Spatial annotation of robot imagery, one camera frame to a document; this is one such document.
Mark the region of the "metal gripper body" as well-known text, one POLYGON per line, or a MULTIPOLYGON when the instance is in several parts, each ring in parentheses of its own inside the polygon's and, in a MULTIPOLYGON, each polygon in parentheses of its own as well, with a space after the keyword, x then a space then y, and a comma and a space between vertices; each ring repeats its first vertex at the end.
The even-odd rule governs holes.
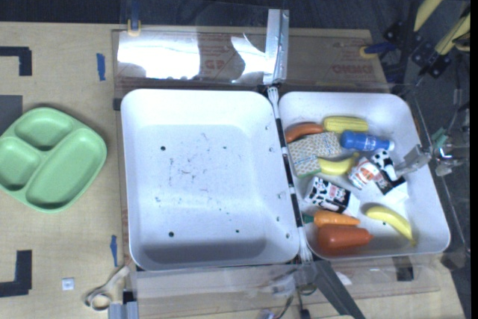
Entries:
POLYGON ((446 176, 451 174, 456 167, 467 162, 467 148, 464 146, 443 146, 433 149, 433 157, 436 162, 435 174, 446 176))

